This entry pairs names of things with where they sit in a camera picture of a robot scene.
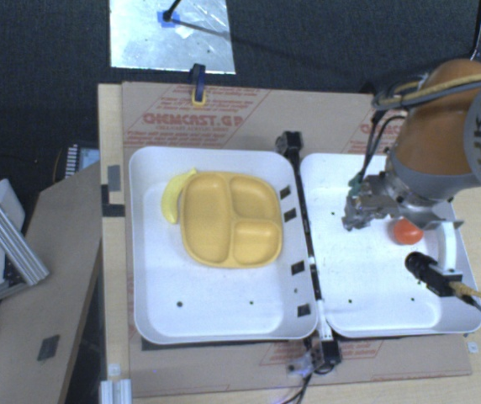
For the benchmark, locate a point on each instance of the white plastic tray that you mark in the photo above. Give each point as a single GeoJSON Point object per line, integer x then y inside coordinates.
{"type": "Point", "coordinates": [362, 276]}
{"type": "Point", "coordinates": [215, 293]}

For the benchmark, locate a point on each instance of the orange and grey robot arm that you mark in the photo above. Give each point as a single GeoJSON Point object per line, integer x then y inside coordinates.
{"type": "Point", "coordinates": [434, 133]}

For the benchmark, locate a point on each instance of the yellow divided plate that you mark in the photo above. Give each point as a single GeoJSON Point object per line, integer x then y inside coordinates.
{"type": "Point", "coordinates": [211, 221]}

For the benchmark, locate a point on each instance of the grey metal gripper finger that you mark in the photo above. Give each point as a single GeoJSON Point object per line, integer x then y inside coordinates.
{"type": "Point", "coordinates": [348, 222]}
{"type": "Point", "coordinates": [363, 220]}

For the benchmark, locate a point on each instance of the yellow banana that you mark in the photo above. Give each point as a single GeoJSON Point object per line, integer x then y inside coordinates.
{"type": "Point", "coordinates": [170, 200]}

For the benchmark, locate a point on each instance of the thin black and white rod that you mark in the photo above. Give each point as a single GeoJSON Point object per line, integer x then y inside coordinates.
{"type": "Point", "coordinates": [308, 234]}

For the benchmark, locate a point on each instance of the black cylinder on white bracket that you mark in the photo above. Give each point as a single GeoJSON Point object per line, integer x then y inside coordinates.
{"type": "Point", "coordinates": [427, 269]}

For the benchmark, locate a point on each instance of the orange ball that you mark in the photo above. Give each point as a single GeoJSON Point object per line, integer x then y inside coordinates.
{"type": "Point", "coordinates": [406, 233]}

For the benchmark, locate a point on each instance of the brown cardboard board red print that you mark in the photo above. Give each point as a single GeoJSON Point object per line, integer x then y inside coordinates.
{"type": "Point", "coordinates": [232, 116]}

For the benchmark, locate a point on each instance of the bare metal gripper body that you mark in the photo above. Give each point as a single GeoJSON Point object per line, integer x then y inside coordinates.
{"type": "Point", "coordinates": [381, 202]}

